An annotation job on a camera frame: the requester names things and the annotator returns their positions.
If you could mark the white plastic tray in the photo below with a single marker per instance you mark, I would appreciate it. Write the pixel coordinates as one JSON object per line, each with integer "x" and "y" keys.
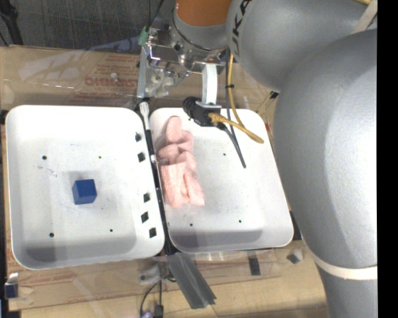
{"x": 232, "y": 184}
{"x": 69, "y": 137}

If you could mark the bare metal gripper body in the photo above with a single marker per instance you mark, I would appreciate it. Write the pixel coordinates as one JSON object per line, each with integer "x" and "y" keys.
{"x": 167, "y": 53}

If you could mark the pink fluffy cloth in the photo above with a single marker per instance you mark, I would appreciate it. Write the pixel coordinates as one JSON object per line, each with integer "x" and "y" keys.
{"x": 179, "y": 174}

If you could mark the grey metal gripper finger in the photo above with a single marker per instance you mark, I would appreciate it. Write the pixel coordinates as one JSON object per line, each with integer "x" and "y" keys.
{"x": 144, "y": 78}
{"x": 162, "y": 84}

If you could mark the brown cardboard board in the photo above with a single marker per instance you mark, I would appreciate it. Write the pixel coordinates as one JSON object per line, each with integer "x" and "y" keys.
{"x": 86, "y": 78}

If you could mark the thin black and white rod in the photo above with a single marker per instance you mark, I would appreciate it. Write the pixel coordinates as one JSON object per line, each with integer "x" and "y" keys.
{"x": 149, "y": 134}

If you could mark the black cylinder on white bracket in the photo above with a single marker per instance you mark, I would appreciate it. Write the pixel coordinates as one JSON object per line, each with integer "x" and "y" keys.
{"x": 208, "y": 88}

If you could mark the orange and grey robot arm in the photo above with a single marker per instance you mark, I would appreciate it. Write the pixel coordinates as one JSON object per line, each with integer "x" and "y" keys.
{"x": 318, "y": 118}

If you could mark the blue cube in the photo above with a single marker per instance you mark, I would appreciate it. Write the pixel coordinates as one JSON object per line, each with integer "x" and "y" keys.
{"x": 84, "y": 192}

